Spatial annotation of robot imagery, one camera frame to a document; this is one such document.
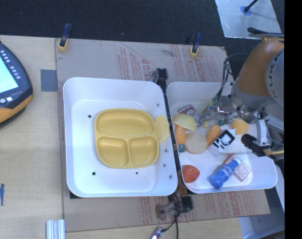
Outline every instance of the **plastic food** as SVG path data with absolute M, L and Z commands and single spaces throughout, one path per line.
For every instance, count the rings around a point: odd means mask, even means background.
M 244 134 L 248 130 L 248 123 L 243 119 L 235 119 L 231 123 L 231 128 L 236 129 L 235 134 Z
M 176 114 L 172 122 L 175 125 L 179 125 L 187 130 L 195 131 L 197 129 L 197 122 L 191 115 L 188 114 Z
M 186 136 L 185 148 L 189 153 L 198 154 L 207 147 L 206 137 L 198 132 L 189 133 Z
M 158 115 L 155 118 L 155 125 L 157 128 L 157 135 L 159 137 L 159 142 L 164 142 L 170 134 L 170 125 L 167 118 L 163 115 Z
M 192 166 L 192 165 L 185 165 L 182 169 L 183 179 L 185 183 L 195 182 L 200 175 L 200 171 Z
M 185 128 L 181 127 L 180 125 L 175 125 L 174 132 L 176 143 L 179 146 L 179 152 L 184 152 L 186 142 Z
M 220 135 L 220 126 L 218 124 L 214 124 L 210 126 L 206 135 L 207 147 L 210 146 L 219 135 Z
M 108 109 L 95 118 L 95 145 L 100 161 L 113 168 L 152 165 L 159 157 L 153 118 L 137 109 Z

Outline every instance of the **white tray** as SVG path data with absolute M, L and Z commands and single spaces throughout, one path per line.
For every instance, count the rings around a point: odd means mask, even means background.
M 217 94 L 220 83 L 204 83 L 204 82 L 173 82 L 167 87 L 167 97 L 170 107 L 170 114 L 173 118 L 178 113 L 178 109 L 193 105 L 197 113 L 200 115 L 204 108 L 211 102 L 211 99 Z M 227 83 L 223 89 L 222 95 L 230 94 L 231 86 Z M 208 128 L 216 120 L 209 120 Z M 208 128 L 203 125 L 197 128 L 197 131 L 206 135 Z M 221 127 L 222 131 L 228 129 L 229 125 Z M 246 132 L 257 138 L 257 130 L 254 124 L 249 125 Z M 212 193 L 227 192 L 239 190 L 256 190 L 272 188 L 277 183 L 277 171 L 272 159 L 264 156 L 258 157 L 252 151 L 245 147 L 241 142 L 242 135 L 237 135 L 234 142 L 227 147 L 226 153 L 222 153 L 218 157 L 214 157 L 208 150 L 200 154 L 190 154 L 187 151 L 179 153 L 181 167 L 186 164 L 197 167 L 200 171 L 199 178 L 193 183 L 186 183 L 188 189 L 194 193 Z M 242 161 L 244 161 L 252 171 L 240 182 L 234 176 L 230 177 L 224 185 L 215 189 L 211 186 L 209 178 L 214 174 L 223 161 L 230 153 L 235 153 Z
M 143 168 L 110 168 L 98 158 L 94 121 L 106 109 L 140 109 L 167 117 L 161 88 L 147 81 L 75 77 L 63 87 L 67 184 L 79 197 L 168 196 L 177 188 L 171 136 Z

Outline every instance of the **red tomato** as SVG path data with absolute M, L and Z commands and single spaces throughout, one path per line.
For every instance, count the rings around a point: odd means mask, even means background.
M 192 165 L 185 165 L 182 169 L 182 174 L 184 181 L 186 183 L 190 183 L 197 180 L 200 175 L 200 171 Z

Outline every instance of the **cardboard sheet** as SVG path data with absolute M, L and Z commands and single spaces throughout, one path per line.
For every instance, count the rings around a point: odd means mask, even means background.
M 223 47 L 200 46 L 197 57 L 189 55 L 190 45 L 135 43 L 69 39 L 65 51 L 57 48 L 56 65 L 60 144 L 63 178 L 64 219 L 67 232 L 170 223 L 155 214 L 157 204 L 168 197 L 78 198 L 66 182 L 63 85 L 71 77 L 150 80 L 156 68 L 166 68 L 169 85 L 175 81 L 220 82 Z M 194 209 L 179 222 L 263 215 L 270 212 L 264 190 L 192 195 Z

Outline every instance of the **metal bracket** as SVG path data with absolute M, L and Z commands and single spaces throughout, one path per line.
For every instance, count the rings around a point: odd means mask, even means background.
M 46 221 L 46 239 L 65 239 L 65 220 Z
M 284 134 L 285 123 L 270 114 L 260 112 L 260 116 L 265 120 L 266 126 L 273 128 L 277 132 Z
M 267 127 L 264 119 L 259 119 L 256 122 L 256 128 L 257 128 L 257 140 L 254 141 L 255 144 L 258 146 L 269 146 L 267 140 Z

